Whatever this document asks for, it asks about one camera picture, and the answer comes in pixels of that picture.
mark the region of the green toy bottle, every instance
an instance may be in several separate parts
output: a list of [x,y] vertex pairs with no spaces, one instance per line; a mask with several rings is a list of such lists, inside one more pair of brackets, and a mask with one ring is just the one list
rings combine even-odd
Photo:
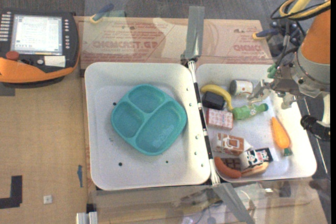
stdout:
[[232,110],[234,120],[244,120],[250,118],[260,112],[264,112],[268,110],[268,105],[263,103],[260,105],[251,104],[244,105],[240,108],[234,108]]

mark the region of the small sticker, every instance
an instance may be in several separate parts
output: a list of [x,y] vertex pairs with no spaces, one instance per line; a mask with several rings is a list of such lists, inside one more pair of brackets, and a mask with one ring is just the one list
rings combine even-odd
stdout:
[[53,203],[53,197],[52,197],[52,195],[43,196],[43,203],[45,205],[52,204]]
[[46,66],[51,67],[65,67],[65,56],[44,56],[44,62]]

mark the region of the toy carrot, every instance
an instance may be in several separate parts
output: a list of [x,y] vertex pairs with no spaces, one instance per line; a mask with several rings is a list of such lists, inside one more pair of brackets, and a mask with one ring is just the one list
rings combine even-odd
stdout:
[[276,117],[272,117],[272,129],[273,129],[273,139],[279,148],[284,149],[284,156],[292,155],[293,152],[290,150],[290,138],[283,127],[283,125],[277,120]]

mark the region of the teal divided plate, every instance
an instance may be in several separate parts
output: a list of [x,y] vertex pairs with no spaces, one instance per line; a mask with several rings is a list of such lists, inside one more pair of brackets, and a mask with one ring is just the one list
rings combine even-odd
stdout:
[[166,151],[182,133],[187,121],[184,108],[150,84],[140,84],[125,94],[111,114],[115,131],[146,155]]

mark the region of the small white can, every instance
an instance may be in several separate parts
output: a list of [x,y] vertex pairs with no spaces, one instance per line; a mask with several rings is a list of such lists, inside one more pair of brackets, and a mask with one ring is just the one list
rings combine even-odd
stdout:
[[230,83],[230,94],[232,96],[250,95],[253,91],[253,83],[248,80],[233,80]]

